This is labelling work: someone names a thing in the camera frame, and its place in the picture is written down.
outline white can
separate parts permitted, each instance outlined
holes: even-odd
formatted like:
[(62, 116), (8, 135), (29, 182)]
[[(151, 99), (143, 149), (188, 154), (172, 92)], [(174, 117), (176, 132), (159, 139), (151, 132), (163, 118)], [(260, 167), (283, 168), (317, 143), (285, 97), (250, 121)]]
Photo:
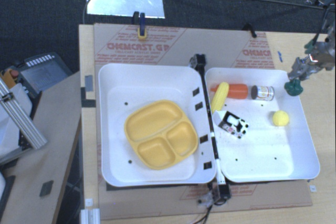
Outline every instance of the white can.
[(251, 97), (254, 100), (271, 101), (274, 97), (274, 88), (268, 86), (253, 86)]

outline yellow divided plate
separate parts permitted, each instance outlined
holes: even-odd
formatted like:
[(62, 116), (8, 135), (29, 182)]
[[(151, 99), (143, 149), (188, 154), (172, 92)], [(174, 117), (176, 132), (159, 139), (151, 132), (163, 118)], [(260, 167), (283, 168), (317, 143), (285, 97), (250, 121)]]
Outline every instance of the yellow divided plate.
[(132, 113), (124, 130), (138, 157), (156, 170), (175, 165), (193, 154), (198, 146), (193, 124), (177, 104), (168, 100)]

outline green object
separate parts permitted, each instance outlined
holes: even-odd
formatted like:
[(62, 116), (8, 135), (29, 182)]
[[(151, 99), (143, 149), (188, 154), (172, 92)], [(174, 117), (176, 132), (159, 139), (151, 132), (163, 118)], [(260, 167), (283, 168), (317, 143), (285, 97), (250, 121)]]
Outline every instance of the green object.
[(303, 92), (303, 87), (300, 85), (300, 80), (293, 79), (285, 83), (285, 89), (290, 96), (297, 96)]
[(313, 39), (311, 41), (309, 41), (307, 44), (305, 44), (305, 54), (309, 54), (311, 53), (311, 51), (313, 50), (314, 48), (314, 41)]

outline blue clamp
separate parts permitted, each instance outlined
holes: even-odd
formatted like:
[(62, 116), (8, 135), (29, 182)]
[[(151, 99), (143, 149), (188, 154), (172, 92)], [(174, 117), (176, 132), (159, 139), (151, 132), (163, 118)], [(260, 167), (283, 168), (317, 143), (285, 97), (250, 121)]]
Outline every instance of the blue clamp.
[(139, 39), (146, 39), (147, 31), (145, 27), (145, 13), (140, 13), (140, 21), (139, 21), (139, 28), (138, 28), (138, 38)]

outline lemon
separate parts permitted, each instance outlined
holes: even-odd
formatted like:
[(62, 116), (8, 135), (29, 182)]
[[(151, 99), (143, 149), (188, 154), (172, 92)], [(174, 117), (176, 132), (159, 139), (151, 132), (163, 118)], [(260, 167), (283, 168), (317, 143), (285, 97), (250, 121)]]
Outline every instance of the lemon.
[(273, 123), (275, 126), (286, 126), (289, 123), (289, 116), (283, 110), (278, 110), (273, 115)]

